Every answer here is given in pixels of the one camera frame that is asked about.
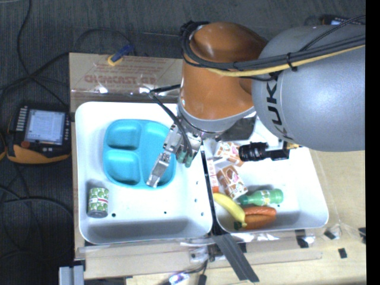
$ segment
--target sausage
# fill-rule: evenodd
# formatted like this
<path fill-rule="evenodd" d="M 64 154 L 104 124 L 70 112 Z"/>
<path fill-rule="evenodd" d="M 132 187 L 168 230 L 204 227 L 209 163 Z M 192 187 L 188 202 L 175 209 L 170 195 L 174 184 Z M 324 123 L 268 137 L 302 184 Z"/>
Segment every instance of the sausage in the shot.
<path fill-rule="evenodd" d="M 250 216 L 245 216 L 246 227 L 242 230 L 252 230 L 262 228 L 265 225 L 272 223 L 276 220 L 276 216 L 264 216 L 262 214 L 255 214 Z"/>
<path fill-rule="evenodd" d="M 275 216 L 277 211 L 273 207 L 268 206 L 251 206 L 243 208 L 245 215 L 262 214 L 263 216 Z"/>

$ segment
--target green can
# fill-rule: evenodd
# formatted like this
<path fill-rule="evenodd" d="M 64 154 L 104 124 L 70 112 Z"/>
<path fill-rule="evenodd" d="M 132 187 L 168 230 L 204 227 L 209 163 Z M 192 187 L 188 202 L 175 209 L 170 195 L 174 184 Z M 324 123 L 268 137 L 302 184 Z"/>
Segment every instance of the green can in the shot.
<path fill-rule="evenodd" d="M 91 188 L 88 193 L 87 215 L 100 219 L 108 215 L 108 195 L 106 188 Z"/>

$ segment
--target blue plate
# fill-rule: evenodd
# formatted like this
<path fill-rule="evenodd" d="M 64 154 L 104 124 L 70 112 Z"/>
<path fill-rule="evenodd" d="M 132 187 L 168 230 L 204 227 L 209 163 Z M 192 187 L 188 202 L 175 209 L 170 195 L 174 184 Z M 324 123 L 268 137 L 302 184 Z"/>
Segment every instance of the blue plate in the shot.
<path fill-rule="evenodd" d="M 146 184 L 160 153 L 168 127 L 155 121 L 120 119 L 112 122 L 103 141 L 103 169 L 107 178 L 118 185 L 151 188 Z M 175 175 L 176 157 L 157 184 L 167 185 Z"/>

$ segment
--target toy bottle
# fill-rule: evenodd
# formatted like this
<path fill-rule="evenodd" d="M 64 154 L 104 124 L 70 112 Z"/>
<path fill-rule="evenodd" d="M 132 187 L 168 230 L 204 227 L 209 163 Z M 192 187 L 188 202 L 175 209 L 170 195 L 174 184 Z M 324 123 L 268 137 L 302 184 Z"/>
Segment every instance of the toy bottle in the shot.
<path fill-rule="evenodd" d="M 281 189 L 257 190 L 250 195 L 242 195 L 237 199 L 241 205 L 266 206 L 268 204 L 279 204 L 284 200 Z"/>

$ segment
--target banana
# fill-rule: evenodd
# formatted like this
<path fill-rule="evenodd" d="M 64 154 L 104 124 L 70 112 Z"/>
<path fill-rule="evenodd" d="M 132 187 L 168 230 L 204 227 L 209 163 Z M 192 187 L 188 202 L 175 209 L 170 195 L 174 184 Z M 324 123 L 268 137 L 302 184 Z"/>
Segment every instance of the banana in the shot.
<path fill-rule="evenodd" d="M 215 192 L 213 193 L 214 201 L 226 209 L 236 221 L 242 223 L 243 227 L 246 227 L 245 212 L 233 199 L 225 194 Z"/>

